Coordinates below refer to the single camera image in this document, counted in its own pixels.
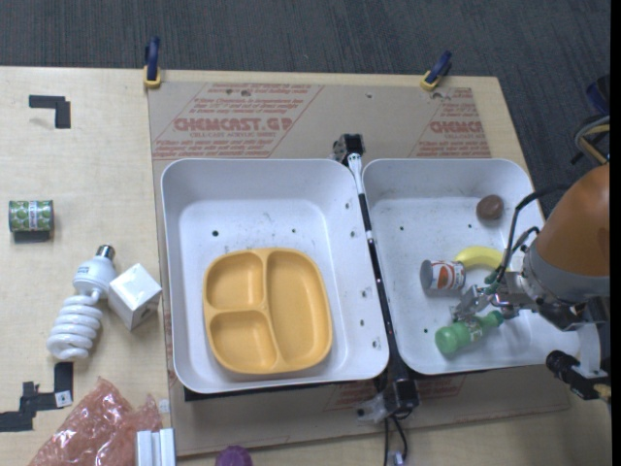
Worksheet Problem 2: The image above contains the purple round object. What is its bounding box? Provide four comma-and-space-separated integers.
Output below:
214, 445, 255, 466

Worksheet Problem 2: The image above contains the pink plastic bag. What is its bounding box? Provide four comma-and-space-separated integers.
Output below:
26, 376, 164, 466

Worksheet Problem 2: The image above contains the white spiral light bulb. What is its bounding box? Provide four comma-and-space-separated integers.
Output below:
46, 244, 119, 362

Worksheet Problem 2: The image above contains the thin black and white rod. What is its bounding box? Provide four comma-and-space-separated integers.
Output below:
345, 152, 409, 383

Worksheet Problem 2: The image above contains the green patterned can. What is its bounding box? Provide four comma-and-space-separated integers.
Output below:
7, 199, 54, 234

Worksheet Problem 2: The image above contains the yellow divided plate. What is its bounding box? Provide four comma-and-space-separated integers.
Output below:
202, 247, 335, 376

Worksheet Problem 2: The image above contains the brown round biscuit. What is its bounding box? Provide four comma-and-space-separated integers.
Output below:
475, 193, 506, 222

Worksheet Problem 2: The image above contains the white plastic tray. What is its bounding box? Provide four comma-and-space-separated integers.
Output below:
159, 157, 391, 395
361, 157, 584, 377

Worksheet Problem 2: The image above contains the white and red can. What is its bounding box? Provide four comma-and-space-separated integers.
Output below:
419, 258, 468, 297

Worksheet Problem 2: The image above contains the brown cardboard board red print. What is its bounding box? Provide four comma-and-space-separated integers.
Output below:
147, 69, 572, 457

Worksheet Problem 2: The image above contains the white cube box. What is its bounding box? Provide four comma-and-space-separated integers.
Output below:
107, 262, 164, 332

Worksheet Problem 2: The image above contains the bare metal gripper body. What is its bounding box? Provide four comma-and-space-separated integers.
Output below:
499, 270, 545, 317

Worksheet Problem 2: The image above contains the black cylinder on white bracket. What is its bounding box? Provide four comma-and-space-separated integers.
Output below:
544, 310, 611, 402

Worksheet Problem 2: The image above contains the yellow banana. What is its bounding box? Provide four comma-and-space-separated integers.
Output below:
454, 245, 507, 273

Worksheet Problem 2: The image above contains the green plastic bottle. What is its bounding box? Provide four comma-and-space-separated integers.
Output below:
434, 310, 507, 357

